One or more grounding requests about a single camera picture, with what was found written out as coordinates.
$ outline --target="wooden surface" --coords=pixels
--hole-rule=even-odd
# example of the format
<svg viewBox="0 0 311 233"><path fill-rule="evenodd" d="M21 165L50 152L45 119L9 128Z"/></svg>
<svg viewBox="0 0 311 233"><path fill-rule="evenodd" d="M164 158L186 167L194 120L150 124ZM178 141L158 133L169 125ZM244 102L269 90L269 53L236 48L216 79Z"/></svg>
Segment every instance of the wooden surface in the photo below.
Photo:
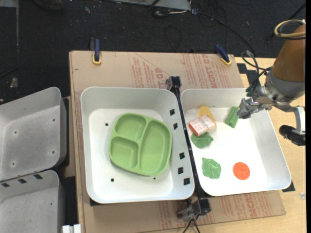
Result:
<svg viewBox="0 0 311 233"><path fill-rule="evenodd" d="M236 58L237 63L244 63L241 58ZM260 67L270 67L274 59L257 59ZM241 79L245 87L248 86L248 80L245 74L241 75ZM264 83L265 76L260 80L261 84ZM74 93L74 83L71 77L71 92ZM305 96L294 101L292 105L305 105ZM304 233L307 231L306 223L306 199L302 199L300 193L306 193L306 152L305 147L298 147L291 143L287 139L278 133L281 125L287 124L295 127L295 117L293 113L285 113L279 109L273 108L269 111L272 123L274 125L278 140L284 152L289 170L292 175L292 180L295 186L295 191L282 192L280 195L286 210L286 215L284 216L274 216L258 219L250 219L243 221L235 221L229 223L219 223L199 226L201 233L262 233L262 232L272 232L272 233L293 233L299 232ZM72 110L73 118L76 118L75 109ZM77 137L77 125L73 124L74 132L74 143L78 143ZM76 153L76 180L77 180L77 201L78 201L78 218L79 223L84 224L84 209L83 209L83 198L82 198L82 188L81 188L81 172L79 166L79 154ZM171 229L164 231L155 231L157 233L182 233L183 228ZM195 227L190 227L187 232L194 233L197 232Z"/></svg>

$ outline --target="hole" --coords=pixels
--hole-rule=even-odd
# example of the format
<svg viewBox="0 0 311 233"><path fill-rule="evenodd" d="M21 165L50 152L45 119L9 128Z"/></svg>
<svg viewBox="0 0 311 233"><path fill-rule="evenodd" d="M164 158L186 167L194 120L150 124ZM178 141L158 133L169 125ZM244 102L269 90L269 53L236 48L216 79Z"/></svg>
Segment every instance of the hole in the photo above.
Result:
<svg viewBox="0 0 311 233"><path fill-rule="evenodd" d="M5 188L9 187L10 185L8 183L3 183L1 184L2 186L4 186Z"/></svg>
<svg viewBox="0 0 311 233"><path fill-rule="evenodd" d="M35 174L34 177L37 179L37 180L42 180L42 176L40 176L39 174Z"/></svg>
<svg viewBox="0 0 311 233"><path fill-rule="evenodd" d="M25 181L24 179L20 179L20 180L18 180L21 184L25 184L25 183L27 183L27 181Z"/></svg>
<svg viewBox="0 0 311 233"><path fill-rule="evenodd" d="M178 174L181 174L181 173L183 173L184 172L184 168L183 167L179 167L178 168Z"/></svg>
<svg viewBox="0 0 311 233"><path fill-rule="evenodd" d="M185 178L184 179L184 185L190 184L190 178Z"/></svg>
<svg viewBox="0 0 311 233"><path fill-rule="evenodd" d="M179 154L179 159L184 159L185 158L185 153L180 153Z"/></svg>

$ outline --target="green plate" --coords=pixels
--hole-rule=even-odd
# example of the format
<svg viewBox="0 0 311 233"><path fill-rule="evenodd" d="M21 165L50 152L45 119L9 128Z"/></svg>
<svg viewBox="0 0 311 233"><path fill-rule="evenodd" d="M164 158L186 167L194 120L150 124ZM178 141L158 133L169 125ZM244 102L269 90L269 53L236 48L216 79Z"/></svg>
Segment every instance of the green plate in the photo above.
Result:
<svg viewBox="0 0 311 233"><path fill-rule="evenodd" d="M116 166L145 176L159 175L170 160L172 132L157 119L125 113L113 126L108 149Z"/></svg>

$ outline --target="wooden table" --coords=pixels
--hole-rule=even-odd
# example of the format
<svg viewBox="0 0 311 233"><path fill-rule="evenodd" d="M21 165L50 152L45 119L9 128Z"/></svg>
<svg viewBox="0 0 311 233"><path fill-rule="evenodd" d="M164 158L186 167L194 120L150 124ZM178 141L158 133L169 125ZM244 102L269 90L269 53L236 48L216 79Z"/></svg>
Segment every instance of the wooden table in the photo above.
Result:
<svg viewBox="0 0 311 233"><path fill-rule="evenodd" d="M236 63L244 63L241 58L235 58ZM257 62L260 67L270 67L272 66L274 59L263 59L258 58ZM90 215L84 208L85 199L83 195L83 187L81 179L85 174L81 172L79 164L79 151L77 151L78 136L77 127L80 122L76 121L77 104L75 101L75 83L73 80L74 68L77 66L71 65L72 59L70 60L70 81L71 81L71 103L72 103L72 116L73 116L73 138L75 144L75 168L76 168L76 184L77 184L77 201L78 201L78 219L79 223L82 225L82 230L84 233L89 233L85 231L86 220L88 217L88 224L95 222L98 218L92 218L89 220ZM241 79L243 85L248 87L248 80L245 74L241 74ZM261 84L264 83L265 76L261 77ZM98 85L99 81L94 80L94 86ZM305 96L297 99L292 103L292 105L305 105ZM285 155L289 170L292 175L292 180L294 183L295 191L290 192L280 192L286 214L283 216L272 216L264 218L256 218L250 220L234 221L228 223L218 223L199 226L200 232L204 233L262 233L262 232L273 232L273 233L292 233L299 232L303 233L307 231L306 223L306 199L303 198L303 194L306 193L306 148L298 147L291 143L289 140L284 139L278 130L281 125L287 124L295 127L295 117L293 113L285 113L277 108L273 108L269 111L273 126L278 136L281 148ZM163 233L181 233L184 228L170 229L154 232ZM196 232L195 227L190 227L187 232Z"/></svg>

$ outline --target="white tray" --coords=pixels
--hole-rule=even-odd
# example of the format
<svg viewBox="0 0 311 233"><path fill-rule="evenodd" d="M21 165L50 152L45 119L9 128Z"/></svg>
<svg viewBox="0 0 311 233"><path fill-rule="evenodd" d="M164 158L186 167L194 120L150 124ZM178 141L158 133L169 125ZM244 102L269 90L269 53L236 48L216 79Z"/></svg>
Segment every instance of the white tray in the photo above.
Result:
<svg viewBox="0 0 311 233"><path fill-rule="evenodd" d="M200 185L212 196L285 189L291 184L282 149L267 111L255 113L249 119L239 119L235 128L224 123L230 108L239 106L245 89L189 89L181 95L186 124L198 118L198 109L208 106L217 122L210 135L211 144L199 149L191 143ZM202 173L202 158L218 162L221 175L210 179ZM232 171L236 162L250 168L247 180L237 179Z"/></svg>
<svg viewBox="0 0 311 233"><path fill-rule="evenodd" d="M0 183L0 232L61 233L65 191L48 170Z"/></svg>
<svg viewBox="0 0 311 233"><path fill-rule="evenodd" d="M172 92L165 89L90 87L81 95L81 107L86 188L91 199L98 203L182 200L193 194L188 147L178 102ZM158 176L131 173L110 161L108 143L112 127L117 117L128 112L161 120L172 131L170 162Z"/></svg>
<svg viewBox="0 0 311 233"><path fill-rule="evenodd" d="M66 109L51 87L0 106L0 181L60 165L67 150Z"/></svg>

